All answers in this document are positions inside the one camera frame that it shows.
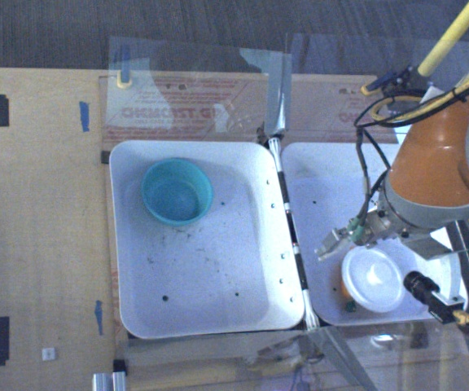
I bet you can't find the small orange object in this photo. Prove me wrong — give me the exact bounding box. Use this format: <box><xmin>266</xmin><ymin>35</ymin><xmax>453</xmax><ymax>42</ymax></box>
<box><xmin>339</xmin><ymin>274</ymin><xmax>353</xmax><ymax>301</ymax></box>

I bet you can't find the teal bowl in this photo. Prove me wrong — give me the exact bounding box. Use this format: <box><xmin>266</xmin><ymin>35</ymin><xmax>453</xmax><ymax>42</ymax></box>
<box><xmin>140</xmin><ymin>157</ymin><xmax>214</xmax><ymax>227</ymax></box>

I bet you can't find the brown cardboard board red print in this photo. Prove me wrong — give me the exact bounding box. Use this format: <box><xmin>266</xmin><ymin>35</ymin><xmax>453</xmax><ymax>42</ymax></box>
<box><xmin>98</xmin><ymin>73</ymin><xmax>427</xmax><ymax>368</ymax></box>

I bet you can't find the black cylinder on white bracket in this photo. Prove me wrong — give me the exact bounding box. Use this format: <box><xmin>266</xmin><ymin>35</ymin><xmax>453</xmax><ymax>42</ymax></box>
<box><xmin>402</xmin><ymin>234</ymin><xmax>469</xmax><ymax>325</ymax></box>

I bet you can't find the white round plastic container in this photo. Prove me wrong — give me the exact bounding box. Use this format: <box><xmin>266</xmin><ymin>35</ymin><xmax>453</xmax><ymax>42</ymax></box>
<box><xmin>340</xmin><ymin>246</ymin><xmax>406</xmax><ymax>314</ymax></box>

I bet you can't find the white plastic tray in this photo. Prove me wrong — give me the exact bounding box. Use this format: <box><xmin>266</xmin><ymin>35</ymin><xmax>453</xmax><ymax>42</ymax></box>
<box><xmin>280</xmin><ymin>141</ymin><xmax>469</xmax><ymax>327</ymax></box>
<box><xmin>108</xmin><ymin>139</ymin><xmax>306</xmax><ymax>340</ymax></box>

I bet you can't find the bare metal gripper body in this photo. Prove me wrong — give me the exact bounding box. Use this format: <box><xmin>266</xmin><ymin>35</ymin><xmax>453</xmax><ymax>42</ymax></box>
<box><xmin>350</xmin><ymin>208</ymin><xmax>414</xmax><ymax>248</ymax></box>

